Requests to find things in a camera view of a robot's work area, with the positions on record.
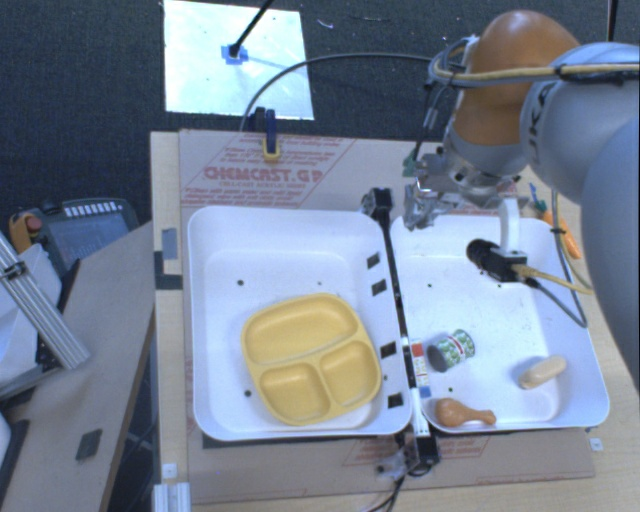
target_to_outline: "green and white can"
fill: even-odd
[[[473,357],[476,347],[471,336],[462,329],[427,347],[427,358],[434,370],[446,372],[449,368]]]

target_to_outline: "yellow divided plate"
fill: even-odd
[[[367,332],[344,300],[320,293],[254,314],[242,353],[269,411],[310,425],[356,409],[380,388],[380,364]]]

